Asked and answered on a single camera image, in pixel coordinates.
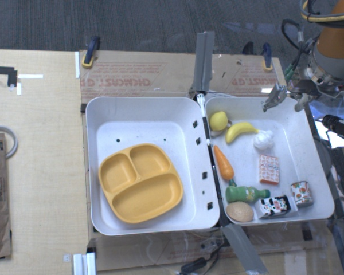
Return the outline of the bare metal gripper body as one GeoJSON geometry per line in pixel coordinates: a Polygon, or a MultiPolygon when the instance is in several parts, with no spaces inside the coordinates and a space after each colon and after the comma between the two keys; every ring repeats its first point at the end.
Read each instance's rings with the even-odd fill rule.
{"type": "Polygon", "coordinates": [[[311,96],[339,97],[344,92],[344,69],[326,70],[317,65],[289,65],[286,69],[288,91],[311,96]]]}

